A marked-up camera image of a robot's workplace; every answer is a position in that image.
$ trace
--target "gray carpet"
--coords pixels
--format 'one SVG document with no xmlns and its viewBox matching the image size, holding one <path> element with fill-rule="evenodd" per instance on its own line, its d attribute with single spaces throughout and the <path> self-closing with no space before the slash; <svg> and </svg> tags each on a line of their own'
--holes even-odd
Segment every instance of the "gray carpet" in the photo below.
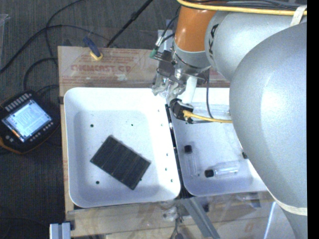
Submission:
<svg viewBox="0 0 319 239">
<path fill-rule="evenodd" d="M 9 15 L 5 23 L 1 68 L 39 30 L 50 17 L 76 0 L 0 0 L 0 13 Z M 75 25 L 91 32 L 98 46 L 107 44 L 146 0 L 86 0 L 58 14 L 51 25 Z M 174 0 L 154 0 L 129 26 L 114 47 L 152 49 L 158 29 L 173 18 L 178 4 Z M 98 38 L 94 33 L 106 37 Z M 84 46 L 88 34 L 70 26 L 48 30 L 48 37 L 57 56 L 57 46 L 65 42 Z M 22 78 L 36 61 L 50 57 L 44 32 L 13 60 L 0 74 L 0 102 L 23 90 Z M 27 87 L 58 84 L 57 68 L 53 61 L 37 65 L 29 74 Z M 58 90 L 47 91 L 44 98 L 55 102 Z M 61 134 L 57 133 L 39 148 L 26 155 L 0 149 L 0 239 L 45 239 L 50 223 L 64 221 Z"/>
</svg>

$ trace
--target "white strap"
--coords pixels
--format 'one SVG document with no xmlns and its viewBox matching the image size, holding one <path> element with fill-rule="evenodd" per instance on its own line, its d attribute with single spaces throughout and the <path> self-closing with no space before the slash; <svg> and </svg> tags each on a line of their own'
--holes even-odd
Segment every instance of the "white strap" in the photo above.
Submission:
<svg viewBox="0 0 319 239">
<path fill-rule="evenodd" d="M 307 9 L 307 5 L 299 6 L 296 9 L 293 19 L 290 23 L 290 26 L 298 25 L 300 23 L 306 9 Z"/>
<path fill-rule="evenodd" d="M 285 211 L 292 213 L 292 214 L 297 214 L 297 215 L 302 215 L 302 216 L 308 216 L 308 207 L 295 207 L 295 206 L 290 206 L 286 205 L 282 202 L 280 202 L 275 196 L 270 192 L 270 190 L 267 188 L 268 192 L 270 195 L 275 199 L 277 204 L 283 208 Z"/>
</svg>

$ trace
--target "black pole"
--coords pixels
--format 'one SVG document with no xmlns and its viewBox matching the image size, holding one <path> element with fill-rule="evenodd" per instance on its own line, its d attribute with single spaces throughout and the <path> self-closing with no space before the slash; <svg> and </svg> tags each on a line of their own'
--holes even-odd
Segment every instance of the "black pole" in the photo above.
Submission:
<svg viewBox="0 0 319 239">
<path fill-rule="evenodd" d="M 138 16 L 147 8 L 147 6 L 149 6 L 149 4 L 152 1 L 153 0 L 147 0 L 138 11 L 133 12 L 129 21 L 126 22 L 126 24 L 113 36 L 113 38 L 109 41 L 109 43 L 106 45 L 106 47 L 110 47 L 110 45 L 120 36 L 120 34 L 122 34 L 124 32 L 124 30 L 126 28 L 128 28 L 128 26 L 131 25 L 134 20 L 136 20 L 138 18 Z"/>
</svg>

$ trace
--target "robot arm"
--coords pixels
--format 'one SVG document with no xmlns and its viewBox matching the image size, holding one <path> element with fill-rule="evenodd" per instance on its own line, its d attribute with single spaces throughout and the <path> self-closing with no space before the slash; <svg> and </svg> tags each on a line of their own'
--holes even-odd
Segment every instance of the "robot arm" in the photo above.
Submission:
<svg viewBox="0 0 319 239">
<path fill-rule="evenodd" d="M 230 113 L 241 145 L 296 238 L 306 239 L 307 17 L 291 26 L 293 13 L 287 11 L 273 15 L 182 7 L 171 55 L 166 54 L 170 73 L 158 70 L 158 83 L 165 81 L 168 103 L 188 93 L 178 100 L 175 113 L 184 119 L 181 112 L 191 110 L 196 84 L 205 81 L 208 68 L 230 81 Z"/>
</svg>

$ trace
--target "screen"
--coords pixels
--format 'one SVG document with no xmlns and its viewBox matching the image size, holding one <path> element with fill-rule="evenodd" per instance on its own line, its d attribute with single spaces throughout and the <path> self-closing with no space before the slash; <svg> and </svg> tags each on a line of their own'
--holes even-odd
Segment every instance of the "screen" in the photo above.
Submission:
<svg viewBox="0 0 319 239">
<path fill-rule="evenodd" d="M 24 142 L 36 133 L 52 118 L 34 101 L 29 100 L 24 106 L 2 119 L 2 122 L 14 130 Z"/>
</svg>

